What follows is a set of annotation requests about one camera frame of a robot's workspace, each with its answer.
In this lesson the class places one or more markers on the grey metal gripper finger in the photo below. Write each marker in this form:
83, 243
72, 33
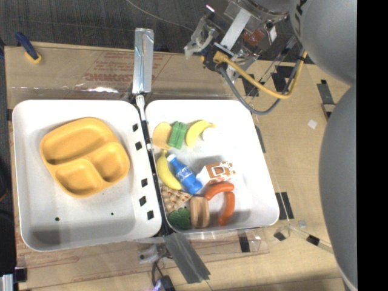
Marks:
194, 42
210, 38

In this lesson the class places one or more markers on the green ridged toy block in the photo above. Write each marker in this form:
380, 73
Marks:
177, 135

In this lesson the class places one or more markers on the blue bottle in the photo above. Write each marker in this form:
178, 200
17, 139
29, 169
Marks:
186, 176

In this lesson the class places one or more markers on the yellow toy chip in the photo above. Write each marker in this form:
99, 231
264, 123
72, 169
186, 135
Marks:
160, 135

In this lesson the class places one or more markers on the green broccoli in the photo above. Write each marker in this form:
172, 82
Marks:
179, 218

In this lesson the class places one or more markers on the yellow half-peeled banana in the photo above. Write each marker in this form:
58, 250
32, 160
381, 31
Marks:
194, 132

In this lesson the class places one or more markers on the orange sausage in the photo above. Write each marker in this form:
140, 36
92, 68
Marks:
219, 189
229, 208

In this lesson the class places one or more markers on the yellow divided plate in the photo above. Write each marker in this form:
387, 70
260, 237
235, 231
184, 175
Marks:
85, 156

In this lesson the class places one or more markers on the toy pizza slice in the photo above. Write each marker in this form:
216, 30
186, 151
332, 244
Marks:
174, 199

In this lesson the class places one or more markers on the brown toy bread bun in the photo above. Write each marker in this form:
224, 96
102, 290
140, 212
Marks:
200, 212

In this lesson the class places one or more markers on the white plastic tray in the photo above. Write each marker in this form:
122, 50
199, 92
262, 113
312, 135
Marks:
248, 150
91, 223

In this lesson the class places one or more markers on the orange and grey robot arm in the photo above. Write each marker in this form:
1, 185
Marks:
330, 26

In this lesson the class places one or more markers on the brown cardboard board red print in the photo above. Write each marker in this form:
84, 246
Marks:
75, 68

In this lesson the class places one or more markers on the orange and white carton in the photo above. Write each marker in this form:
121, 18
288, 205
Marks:
216, 173

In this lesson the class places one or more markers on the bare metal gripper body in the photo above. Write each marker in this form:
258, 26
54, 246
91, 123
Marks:
261, 26

